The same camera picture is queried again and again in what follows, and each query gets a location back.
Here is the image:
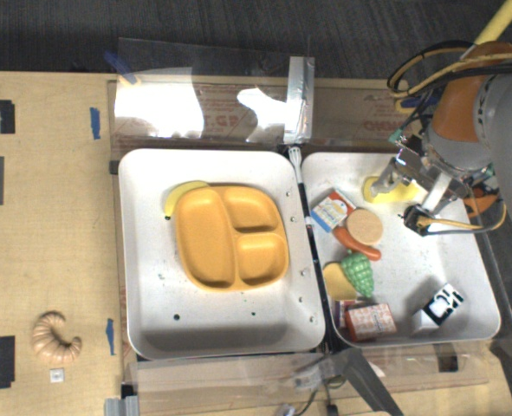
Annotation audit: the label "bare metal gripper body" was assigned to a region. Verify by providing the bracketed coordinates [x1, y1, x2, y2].
[392, 134, 493, 199]

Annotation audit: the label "round tan biscuit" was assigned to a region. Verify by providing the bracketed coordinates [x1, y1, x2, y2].
[345, 208, 385, 246]

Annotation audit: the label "blue white red carton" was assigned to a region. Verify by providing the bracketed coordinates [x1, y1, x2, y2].
[310, 188, 357, 233]

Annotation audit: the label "orange sausage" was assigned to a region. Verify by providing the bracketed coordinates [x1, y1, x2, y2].
[332, 225, 382, 262]

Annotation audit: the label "white plastic tray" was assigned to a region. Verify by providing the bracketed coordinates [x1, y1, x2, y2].
[117, 147, 327, 361]
[301, 152, 502, 348]

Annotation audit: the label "green grapes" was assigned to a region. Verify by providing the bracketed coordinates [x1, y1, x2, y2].
[340, 249, 376, 299]

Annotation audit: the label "yellow wedge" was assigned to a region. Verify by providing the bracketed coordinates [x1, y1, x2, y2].
[322, 261, 359, 302]

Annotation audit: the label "white box with black print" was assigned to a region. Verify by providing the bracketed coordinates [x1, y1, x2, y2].
[411, 283, 465, 335]

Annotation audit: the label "red and white packet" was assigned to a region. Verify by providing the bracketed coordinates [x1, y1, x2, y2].
[333, 299, 366, 329]

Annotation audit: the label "red patterned carton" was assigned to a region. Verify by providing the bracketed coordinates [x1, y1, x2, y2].
[344, 303, 399, 343]

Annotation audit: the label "orange divided plate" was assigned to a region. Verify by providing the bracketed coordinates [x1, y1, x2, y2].
[175, 185, 290, 293]

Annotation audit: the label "yellow banana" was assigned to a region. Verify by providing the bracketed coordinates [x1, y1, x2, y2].
[163, 179, 211, 217]

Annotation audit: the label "tan croissant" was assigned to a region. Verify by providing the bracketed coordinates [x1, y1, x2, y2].
[30, 310, 83, 366]

